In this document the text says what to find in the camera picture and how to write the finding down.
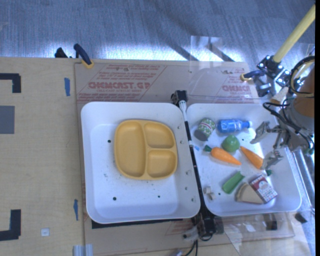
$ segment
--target blue bottle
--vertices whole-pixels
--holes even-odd
[[[251,121],[241,121],[239,119],[224,119],[220,120],[216,127],[220,133],[226,134],[241,131],[251,126]]]

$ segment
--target orange carrot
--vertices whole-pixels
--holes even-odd
[[[264,159],[262,157],[243,146],[240,146],[240,149],[257,169],[260,169],[262,167],[262,164],[264,162]]]
[[[235,159],[231,154],[229,154],[227,151],[225,151],[220,147],[217,147],[217,146],[214,147],[210,153],[211,153],[211,156],[221,161],[238,165],[238,166],[241,165],[241,162],[239,160]]]

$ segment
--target tin can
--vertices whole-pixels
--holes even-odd
[[[212,134],[216,124],[209,118],[203,118],[198,125],[198,128],[194,131],[194,136],[200,141],[207,141],[209,136]]]

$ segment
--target table surface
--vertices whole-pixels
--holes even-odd
[[[72,255],[73,246],[86,244],[75,63],[79,60],[0,58],[1,73],[21,76],[21,93],[12,93],[10,80],[0,80],[0,106],[14,106],[15,114],[14,134],[0,134],[0,232],[10,228],[10,210],[21,209],[21,236],[0,241],[0,255]],[[64,78],[70,79],[70,96]],[[293,237],[200,246],[198,255],[311,255],[302,224],[294,213],[289,216]],[[49,236],[42,236],[46,228]]]

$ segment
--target yellow tube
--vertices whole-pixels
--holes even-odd
[[[283,57],[290,51],[298,39],[303,35],[307,28],[316,19],[316,5],[314,4],[311,9],[306,13],[300,23],[295,27],[289,37],[285,40],[280,49],[272,57],[273,61],[280,63]]]

